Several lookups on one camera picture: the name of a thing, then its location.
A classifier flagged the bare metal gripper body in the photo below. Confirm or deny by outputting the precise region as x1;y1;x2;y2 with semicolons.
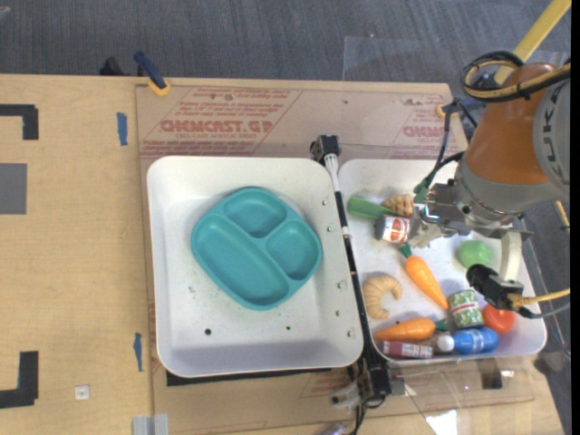
424;181;527;240

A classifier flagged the red and white can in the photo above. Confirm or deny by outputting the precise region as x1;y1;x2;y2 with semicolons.
373;214;412;245

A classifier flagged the orange carrot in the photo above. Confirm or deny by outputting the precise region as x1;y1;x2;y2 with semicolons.
398;242;450;311
373;316;450;343

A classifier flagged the green round toy fruit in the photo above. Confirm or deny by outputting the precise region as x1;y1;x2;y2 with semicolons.
457;239;493;270

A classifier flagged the white plastic tray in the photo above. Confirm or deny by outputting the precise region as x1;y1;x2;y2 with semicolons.
146;155;365;379
337;159;548;364

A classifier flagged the green toy vegetable stalk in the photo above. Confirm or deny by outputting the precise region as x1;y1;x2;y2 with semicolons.
346;196;396;221

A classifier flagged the thin black and white rod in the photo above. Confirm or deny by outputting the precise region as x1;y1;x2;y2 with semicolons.
323;151;378;372

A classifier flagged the tan toy croissant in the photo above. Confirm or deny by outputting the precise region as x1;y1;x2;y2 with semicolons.
362;273;404;321

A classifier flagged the green and white can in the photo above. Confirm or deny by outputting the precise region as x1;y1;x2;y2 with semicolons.
447;288;486;330

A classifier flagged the orange round toy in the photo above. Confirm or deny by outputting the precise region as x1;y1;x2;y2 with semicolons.
481;303;517;334

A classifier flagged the blue and white bottle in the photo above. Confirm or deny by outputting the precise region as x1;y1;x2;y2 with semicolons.
435;326;500;355

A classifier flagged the red and white packet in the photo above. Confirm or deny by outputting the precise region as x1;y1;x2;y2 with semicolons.
377;340;437;361

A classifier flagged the brown cardboard board red print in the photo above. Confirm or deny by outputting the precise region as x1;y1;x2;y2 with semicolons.
135;77;537;435

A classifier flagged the teal divided plate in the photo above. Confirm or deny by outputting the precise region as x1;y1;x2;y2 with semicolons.
189;186;324;312

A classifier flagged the black cylinder on white bracket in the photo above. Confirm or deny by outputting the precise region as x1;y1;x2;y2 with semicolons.
465;231;527;312

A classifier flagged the black block with thin wires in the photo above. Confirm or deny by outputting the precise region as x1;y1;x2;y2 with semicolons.
357;361;393;398
310;134;342;160

